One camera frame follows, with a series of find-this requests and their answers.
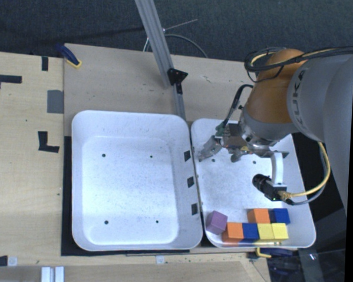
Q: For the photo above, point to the purple cube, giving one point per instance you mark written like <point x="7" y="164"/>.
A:
<point x="216" y="222"/>

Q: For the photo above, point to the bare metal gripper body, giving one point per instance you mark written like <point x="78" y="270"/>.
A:
<point x="235" y="137"/>

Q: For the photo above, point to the black cylinder on white bracket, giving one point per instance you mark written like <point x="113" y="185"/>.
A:
<point x="269" y="188"/>

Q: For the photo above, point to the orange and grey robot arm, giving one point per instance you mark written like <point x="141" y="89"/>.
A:
<point x="314" y="94"/>

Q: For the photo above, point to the orange cube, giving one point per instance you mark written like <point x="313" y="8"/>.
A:
<point x="260" y="215"/>
<point x="234" y="231"/>

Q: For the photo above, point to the pale wood board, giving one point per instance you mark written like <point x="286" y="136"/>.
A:
<point x="114" y="84"/>

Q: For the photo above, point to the blue cube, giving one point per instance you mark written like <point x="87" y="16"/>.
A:
<point x="281" y="215"/>
<point x="250" y="231"/>

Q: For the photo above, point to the yellow cube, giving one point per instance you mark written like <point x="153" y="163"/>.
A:
<point x="265" y="231"/>
<point x="279" y="230"/>

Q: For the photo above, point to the white plastic tray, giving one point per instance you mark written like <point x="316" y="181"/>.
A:
<point x="230" y="187"/>
<point x="129" y="188"/>

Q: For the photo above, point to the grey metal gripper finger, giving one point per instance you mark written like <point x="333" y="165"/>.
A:
<point x="236" y="156"/>
<point x="209" y="148"/>

